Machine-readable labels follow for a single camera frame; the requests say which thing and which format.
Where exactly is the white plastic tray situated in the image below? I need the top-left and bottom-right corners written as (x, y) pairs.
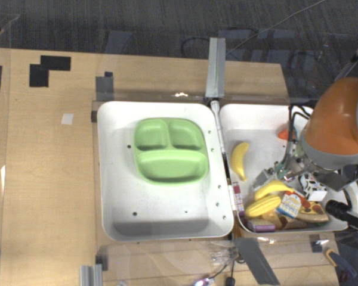
top-left (218, 103), bottom-right (350, 235)
top-left (96, 100), bottom-right (235, 243)

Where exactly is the white and pink carton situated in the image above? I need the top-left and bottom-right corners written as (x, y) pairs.
top-left (231, 181), bottom-right (245, 212)

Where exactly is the thin black and white rod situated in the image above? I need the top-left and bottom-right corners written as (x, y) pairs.
top-left (210, 100), bottom-right (238, 212)

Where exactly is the yellow corn cob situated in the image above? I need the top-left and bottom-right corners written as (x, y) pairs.
top-left (244, 194), bottom-right (282, 219)

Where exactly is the blue and white packet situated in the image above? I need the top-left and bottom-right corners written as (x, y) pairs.
top-left (275, 191), bottom-right (307, 219)

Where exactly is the black and white cow-print carton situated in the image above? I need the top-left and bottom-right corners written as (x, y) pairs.
top-left (298, 173), bottom-right (329, 203)

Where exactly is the yellow banana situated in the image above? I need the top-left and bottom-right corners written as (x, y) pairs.
top-left (254, 179), bottom-right (295, 202)
top-left (230, 141), bottom-right (250, 182)

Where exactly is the black cylinder on white bracket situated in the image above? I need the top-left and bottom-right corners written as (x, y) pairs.
top-left (325, 178), bottom-right (358, 229)

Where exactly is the purple box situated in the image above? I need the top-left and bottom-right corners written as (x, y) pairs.
top-left (246, 218), bottom-right (276, 233)

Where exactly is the brown bread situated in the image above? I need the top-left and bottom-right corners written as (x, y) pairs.
top-left (261, 210), bottom-right (307, 231)

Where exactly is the pizza slice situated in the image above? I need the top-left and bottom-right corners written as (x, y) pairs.
top-left (295, 199), bottom-right (330, 224)

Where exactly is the green divided plate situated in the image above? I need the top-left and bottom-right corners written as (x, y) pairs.
top-left (132, 117), bottom-right (210, 186)

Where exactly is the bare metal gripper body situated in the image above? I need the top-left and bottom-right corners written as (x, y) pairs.
top-left (267, 156), bottom-right (310, 182)

